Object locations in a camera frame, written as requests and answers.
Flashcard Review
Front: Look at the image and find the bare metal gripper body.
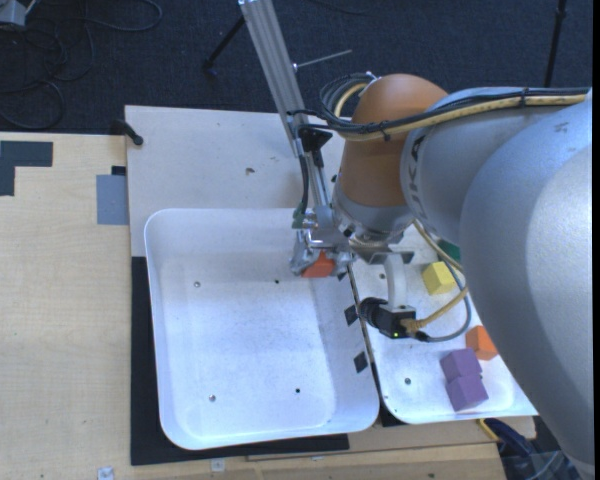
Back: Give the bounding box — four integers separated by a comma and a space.
299, 205, 409, 265

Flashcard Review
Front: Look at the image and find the orange cube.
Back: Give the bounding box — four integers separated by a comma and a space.
301, 250, 337, 279
464, 324, 499, 362

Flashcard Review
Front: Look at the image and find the thin black rod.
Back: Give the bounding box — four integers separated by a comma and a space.
346, 265, 383, 409

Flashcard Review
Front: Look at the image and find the white plastic tray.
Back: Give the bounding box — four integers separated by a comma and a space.
348, 227, 539, 426
143, 207, 381, 452

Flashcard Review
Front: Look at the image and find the yellow cube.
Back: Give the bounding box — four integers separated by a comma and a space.
421, 261, 457, 297

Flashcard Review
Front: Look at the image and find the green cube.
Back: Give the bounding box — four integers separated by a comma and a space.
437, 239, 463, 263

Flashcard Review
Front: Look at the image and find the purple cube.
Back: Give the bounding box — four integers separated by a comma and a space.
439, 347, 484, 383
445, 373, 490, 413

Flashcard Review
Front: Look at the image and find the black cylinder on white bracket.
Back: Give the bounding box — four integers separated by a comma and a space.
358, 251, 418, 340

